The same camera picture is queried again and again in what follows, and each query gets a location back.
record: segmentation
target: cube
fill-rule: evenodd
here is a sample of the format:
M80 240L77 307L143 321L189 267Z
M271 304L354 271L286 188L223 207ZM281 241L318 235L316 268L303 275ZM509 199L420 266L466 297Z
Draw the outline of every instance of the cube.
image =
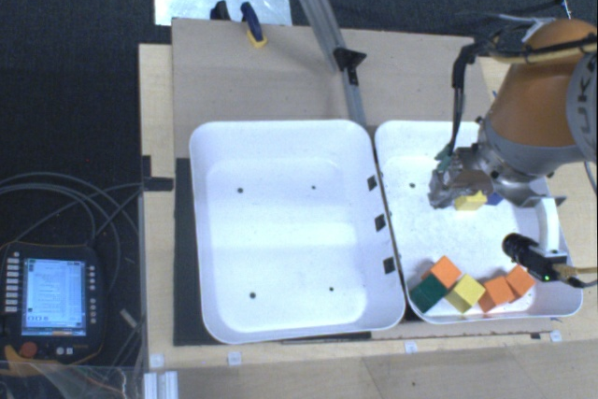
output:
M520 265L515 266L507 275L506 281L515 294L515 300L520 299L535 284L535 279Z
M425 313L445 296L447 290L436 276L428 275L409 292L409 298L422 313Z
M479 306L485 313L499 305L515 300L515 294L504 276L486 281L484 288L486 288L486 292L479 298Z
M463 275L455 287L445 296L447 301L464 313L473 306L486 290L469 275Z
M455 198L455 209L457 211L476 211L486 205L486 195L483 192L470 194L468 196L459 196Z
M433 274L449 290L457 282L461 275L461 270L446 256L440 258L421 279L426 279L428 275Z

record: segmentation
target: white plastic tray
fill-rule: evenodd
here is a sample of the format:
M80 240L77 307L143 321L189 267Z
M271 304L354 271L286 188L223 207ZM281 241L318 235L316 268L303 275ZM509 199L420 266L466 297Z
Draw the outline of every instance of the white plastic tray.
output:
M475 142L477 129L476 123L462 123L457 146ZM507 201L476 212L430 206L427 193L437 165L434 157L447 144L450 133L451 123L443 121L388 121L376 131L377 157L407 298L408 291L421 281L421 275L442 255L482 282L514 266L502 251L506 235L520 233L538 238L539 224L533 208L513 207ZM562 232L560 249L567 251ZM518 301L487 314L475 305L462 315L445 299L425 314L416 307L414 310L434 323L568 316L581 307L582 297L581 290L561 282L536 282Z
M402 318L405 297L389 267L391 232L362 127L212 122L195 130L190 148L202 313L216 339L372 331Z

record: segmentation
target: orange cube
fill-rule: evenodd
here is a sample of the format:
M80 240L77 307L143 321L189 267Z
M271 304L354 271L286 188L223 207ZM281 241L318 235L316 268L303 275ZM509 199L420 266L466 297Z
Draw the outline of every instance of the orange cube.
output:
M455 266L449 258L443 256L434 264L434 266L426 271L421 279L425 279L431 273L436 276L436 279L438 279L445 288L450 289L457 282L457 279L459 279L461 270Z
M515 301L515 294L504 276L486 281L484 288L486 288L486 292L484 292L478 303L485 313L499 305Z
M506 275L506 281L515 294L515 300L520 299L535 284L534 277L519 265Z

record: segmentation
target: yellow cube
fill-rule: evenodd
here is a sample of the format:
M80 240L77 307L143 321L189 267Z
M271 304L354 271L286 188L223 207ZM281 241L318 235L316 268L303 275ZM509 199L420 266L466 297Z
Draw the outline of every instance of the yellow cube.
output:
M484 205L488 198L483 192L470 194L469 196L459 196L455 198L455 209L458 211L476 211Z
M463 275L455 287L445 296L447 301L464 313L484 295L486 289L469 275Z

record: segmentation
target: red button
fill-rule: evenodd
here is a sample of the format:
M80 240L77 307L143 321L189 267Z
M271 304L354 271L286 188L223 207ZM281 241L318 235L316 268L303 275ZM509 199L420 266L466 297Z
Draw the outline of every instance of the red button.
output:
M33 341L22 343L19 355L25 359L33 359L37 354L37 344Z

